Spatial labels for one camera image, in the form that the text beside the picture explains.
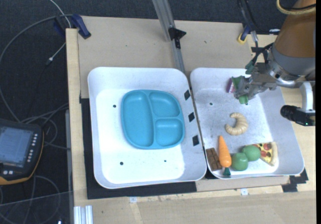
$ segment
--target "pizza slice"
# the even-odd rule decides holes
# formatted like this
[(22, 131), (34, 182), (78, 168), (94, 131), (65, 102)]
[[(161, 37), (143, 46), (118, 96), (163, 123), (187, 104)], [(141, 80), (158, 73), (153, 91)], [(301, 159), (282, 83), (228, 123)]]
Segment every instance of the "pizza slice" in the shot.
[(275, 142), (258, 143), (253, 145), (257, 146), (260, 149), (261, 160), (263, 160), (270, 166), (275, 165), (277, 160), (277, 146)]

